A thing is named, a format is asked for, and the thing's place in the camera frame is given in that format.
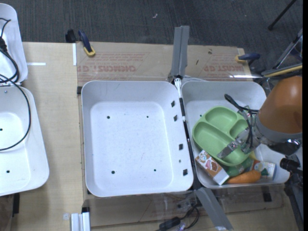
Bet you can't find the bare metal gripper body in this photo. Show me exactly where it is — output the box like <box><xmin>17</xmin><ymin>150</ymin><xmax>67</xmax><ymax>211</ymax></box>
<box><xmin>237</xmin><ymin>126</ymin><xmax>302</xmax><ymax>156</ymax></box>

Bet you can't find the green bottle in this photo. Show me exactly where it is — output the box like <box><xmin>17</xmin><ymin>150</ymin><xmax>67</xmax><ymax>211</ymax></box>
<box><xmin>225</xmin><ymin>157</ymin><xmax>254</xmax><ymax>177</ymax></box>

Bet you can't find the green divided plate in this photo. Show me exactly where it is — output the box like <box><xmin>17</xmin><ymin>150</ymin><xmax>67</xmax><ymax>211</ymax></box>
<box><xmin>192</xmin><ymin>105</ymin><xmax>256</xmax><ymax>167</ymax></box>

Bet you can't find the white and orange carton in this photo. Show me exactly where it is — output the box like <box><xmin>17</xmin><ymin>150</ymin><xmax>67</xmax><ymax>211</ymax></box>
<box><xmin>194</xmin><ymin>149</ymin><xmax>230</xmax><ymax>186</ymax></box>

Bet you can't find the orange carrot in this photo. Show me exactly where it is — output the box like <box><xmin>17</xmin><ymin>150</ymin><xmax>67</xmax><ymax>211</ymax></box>
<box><xmin>227</xmin><ymin>169</ymin><xmax>262</xmax><ymax>185</ymax></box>

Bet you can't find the white printed bottle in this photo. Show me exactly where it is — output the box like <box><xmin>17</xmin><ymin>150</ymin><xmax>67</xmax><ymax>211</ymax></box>
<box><xmin>251</xmin><ymin>159</ymin><xmax>277</xmax><ymax>180</ymax></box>

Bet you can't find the white plastic tray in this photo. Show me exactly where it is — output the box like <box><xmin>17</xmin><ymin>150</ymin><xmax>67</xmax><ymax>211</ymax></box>
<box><xmin>180</xmin><ymin>80</ymin><xmax>291</xmax><ymax>190</ymax></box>
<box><xmin>0</xmin><ymin>85</ymin><xmax>50</xmax><ymax>197</ymax></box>
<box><xmin>81</xmin><ymin>80</ymin><xmax>194</xmax><ymax>198</ymax></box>
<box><xmin>0</xmin><ymin>3</ymin><xmax>28</xmax><ymax>84</ymax></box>

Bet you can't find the brown cardboard board red print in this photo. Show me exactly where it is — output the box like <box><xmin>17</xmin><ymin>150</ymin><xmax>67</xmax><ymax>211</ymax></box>
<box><xmin>76</xmin><ymin>41</ymin><xmax>285</xmax><ymax>227</ymax></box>

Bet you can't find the black cylinder on white bracket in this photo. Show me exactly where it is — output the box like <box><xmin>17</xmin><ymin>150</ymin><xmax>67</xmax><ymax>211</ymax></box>
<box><xmin>280</xmin><ymin>157</ymin><xmax>303</xmax><ymax>176</ymax></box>

